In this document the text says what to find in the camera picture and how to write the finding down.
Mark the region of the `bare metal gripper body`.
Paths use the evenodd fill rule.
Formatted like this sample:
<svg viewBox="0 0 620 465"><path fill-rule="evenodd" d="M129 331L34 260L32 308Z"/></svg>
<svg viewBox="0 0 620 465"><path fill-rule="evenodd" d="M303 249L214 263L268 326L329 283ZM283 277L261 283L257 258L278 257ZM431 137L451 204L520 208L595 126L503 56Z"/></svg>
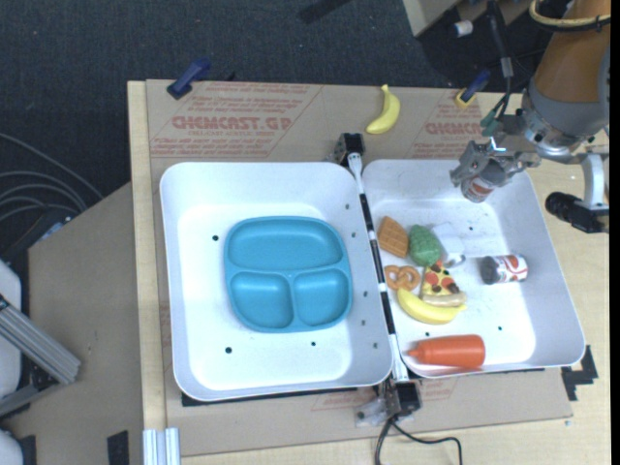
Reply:
<svg viewBox="0 0 620 465"><path fill-rule="evenodd" d="M483 124L484 143L471 141L465 150L466 167L486 167L494 160L501 167L537 167L542 160L564 165L580 164L587 153L579 151L584 137L568 135L536 114L506 115Z"/></svg>

